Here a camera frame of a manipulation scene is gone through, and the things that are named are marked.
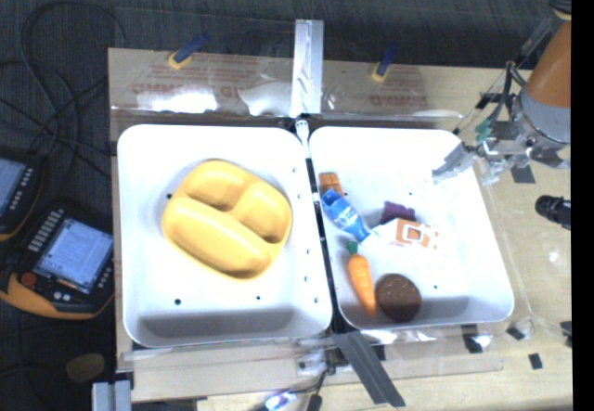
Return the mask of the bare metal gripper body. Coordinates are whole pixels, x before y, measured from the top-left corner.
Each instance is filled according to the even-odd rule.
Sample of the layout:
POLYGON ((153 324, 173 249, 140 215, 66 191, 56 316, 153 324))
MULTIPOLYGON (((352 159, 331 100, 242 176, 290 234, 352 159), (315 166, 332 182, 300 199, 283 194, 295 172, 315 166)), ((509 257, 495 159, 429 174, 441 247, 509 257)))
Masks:
POLYGON ((570 169, 571 159, 559 155, 566 146, 525 122, 486 120, 477 127, 479 154, 501 167, 525 168, 530 161, 536 161, 553 169, 570 169))

